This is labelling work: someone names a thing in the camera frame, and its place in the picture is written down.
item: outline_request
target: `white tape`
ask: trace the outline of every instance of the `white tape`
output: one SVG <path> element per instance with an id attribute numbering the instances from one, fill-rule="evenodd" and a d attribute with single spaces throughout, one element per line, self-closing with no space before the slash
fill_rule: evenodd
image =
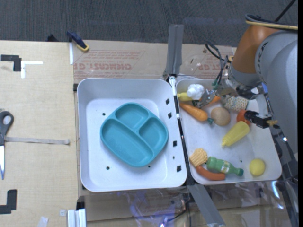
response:
<path id="1" fill-rule="evenodd" d="M 48 218 L 42 216 L 40 218 L 40 221 L 39 221 L 37 227 L 46 227 L 47 223 L 48 223 Z"/>
<path id="2" fill-rule="evenodd" d="M 70 65 L 73 64 L 74 61 L 74 54 L 73 54 L 73 49 L 72 49 L 72 42 L 70 42 Z"/>
<path id="3" fill-rule="evenodd" d="M 42 65 L 43 61 L 21 61 L 21 78 L 25 78 L 25 65 Z"/>
<path id="4" fill-rule="evenodd" d="M 19 138 L 19 137 L 8 137 L 4 139 L 10 142 L 29 142 L 29 143 L 42 143 L 42 144 L 57 144 L 57 145 L 68 145 L 70 140 L 52 140 L 52 139 L 36 139 L 36 138 Z"/>
<path id="5" fill-rule="evenodd" d="M 67 210 L 60 210 L 59 211 L 59 216 L 66 216 L 66 212 L 67 212 Z"/>

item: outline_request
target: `toy lemon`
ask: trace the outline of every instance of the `toy lemon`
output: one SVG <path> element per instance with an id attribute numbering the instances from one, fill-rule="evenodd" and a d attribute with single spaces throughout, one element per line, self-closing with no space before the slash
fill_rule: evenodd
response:
<path id="1" fill-rule="evenodd" d="M 260 176 L 264 173 L 264 171 L 265 163 L 263 160 L 256 158 L 250 162 L 250 173 L 253 176 Z"/>

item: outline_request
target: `gray carpet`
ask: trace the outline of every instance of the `gray carpet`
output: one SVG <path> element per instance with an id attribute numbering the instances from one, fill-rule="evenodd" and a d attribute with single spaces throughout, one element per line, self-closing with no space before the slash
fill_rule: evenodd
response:
<path id="1" fill-rule="evenodd" d="M 167 43 L 170 24 L 184 24 L 185 44 L 237 46 L 245 14 L 275 20 L 291 0 L 0 0 L 0 40 L 82 39 Z M 298 0 L 279 20 L 298 24 Z"/>

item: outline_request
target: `white tray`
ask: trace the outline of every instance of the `white tray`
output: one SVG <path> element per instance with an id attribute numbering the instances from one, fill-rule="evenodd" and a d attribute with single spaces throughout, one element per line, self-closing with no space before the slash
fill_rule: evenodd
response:
<path id="1" fill-rule="evenodd" d="M 177 93 L 186 92 L 190 84 L 201 84 L 205 89 L 211 90 L 213 80 L 184 79 L 177 83 Z M 203 109 L 210 115 L 214 107 L 222 106 L 221 102 L 206 105 Z M 250 100 L 247 109 L 258 112 L 256 100 Z M 282 167 L 277 155 L 277 151 L 270 133 L 270 129 L 262 129 L 255 124 L 250 124 L 250 132 L 244 138 L 234 143 L 230 147 L 221 147 L 222 138 L 227 131 L 236 123 L 238 112 L 229 110 L 231 122 L 226 126 L 219 126 L 207 121 L 200 122 L 180 108 L 180 118 L 185 136 L 188 157 L 196 148 L 203 148 L 208 156 L 231 162 L 235 167 L 244 170 L 243 176 L 227 174 L 224 181 L 210 181 L 199 175 L 190 164 L 190 171 L 193 178 L 200 184 L 215 185 L 224 183 L 239 183 L 251 181 L 271 181 L 276 180 L 282 173 Z M 261 158 L 266 164 L 263 175 L 253 177 L 250 174 L 249 164 L 254 158 Z"/>
<path id="2" fill-rule="evenodd" d="M 80 175 L 92 192 L 181 186 L 187 177 L 171 86 L 160 79 L 85 79 L 77 89 Z M 103 145 L 100 126 L 119 106 L 139 103 L 166 125 L 169 138 L 150 164 L 132 167 Z"/>

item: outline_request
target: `scissors handle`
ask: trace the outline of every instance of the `scissors handle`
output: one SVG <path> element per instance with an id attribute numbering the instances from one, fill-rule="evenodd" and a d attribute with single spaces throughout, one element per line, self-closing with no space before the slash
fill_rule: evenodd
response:
<path id="1" fill-rule="evenodd" d="M 4 122 L 4 119 L 6 116 L 10 117 L 10 120 L 8 123 Z M 13 124 L 14 122 L 14 116 L 8 112 L 8 111 L 3 111 L 0 113 L 0 134 L 4 137 L 9 130 L 9 127 Z"/>

